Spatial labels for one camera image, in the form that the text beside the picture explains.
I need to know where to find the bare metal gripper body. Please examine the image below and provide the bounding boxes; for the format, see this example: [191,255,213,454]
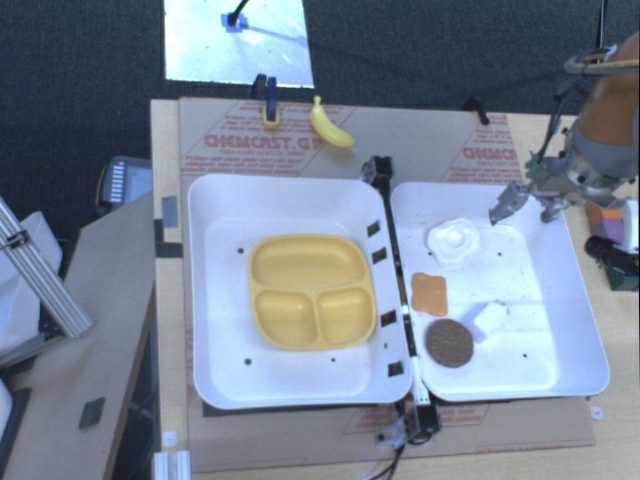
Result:
[534,155,627,208]

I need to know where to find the orange cube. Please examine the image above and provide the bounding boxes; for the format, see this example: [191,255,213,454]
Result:
[584,203,621,228]

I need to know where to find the purple cube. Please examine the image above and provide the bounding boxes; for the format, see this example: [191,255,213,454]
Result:
[597,216,625,243]

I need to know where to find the white toy fried egg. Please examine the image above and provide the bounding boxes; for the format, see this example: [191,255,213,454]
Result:
[426,217,481,269]

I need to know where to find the green cube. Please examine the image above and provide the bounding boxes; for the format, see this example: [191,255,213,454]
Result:
[605,263,640,293]

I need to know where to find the white plastic tray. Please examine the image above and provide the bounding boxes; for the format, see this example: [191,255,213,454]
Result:
[389,181,611,403]
[187,172,415,410]

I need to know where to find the small white bottle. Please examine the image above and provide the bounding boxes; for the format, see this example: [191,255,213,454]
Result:
[459,300,509,344]

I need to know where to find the orange toy cheese slice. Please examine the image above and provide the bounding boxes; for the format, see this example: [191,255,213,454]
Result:
[410,271,449,318]

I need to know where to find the brown cardboard board red print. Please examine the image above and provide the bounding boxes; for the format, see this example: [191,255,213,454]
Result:
[177,96,597,474]

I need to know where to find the thin black and white rod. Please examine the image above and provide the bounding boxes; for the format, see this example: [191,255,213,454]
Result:
[378,177,427,405]

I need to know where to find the brown round toy patty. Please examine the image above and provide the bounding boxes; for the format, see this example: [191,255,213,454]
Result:
[424,317,475,369]

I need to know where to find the yellow banana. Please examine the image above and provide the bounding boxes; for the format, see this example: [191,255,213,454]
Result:
[308,95,357,149]

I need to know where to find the yellow divided plate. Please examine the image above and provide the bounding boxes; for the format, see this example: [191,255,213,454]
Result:
[247,233,379,353]

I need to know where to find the black cylinder on white bracket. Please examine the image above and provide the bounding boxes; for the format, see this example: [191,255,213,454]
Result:
[584,198,640,277]

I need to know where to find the black block with thin wires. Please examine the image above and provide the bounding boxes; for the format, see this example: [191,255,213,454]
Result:
[360,155,394,185]
[403,402,442,442]

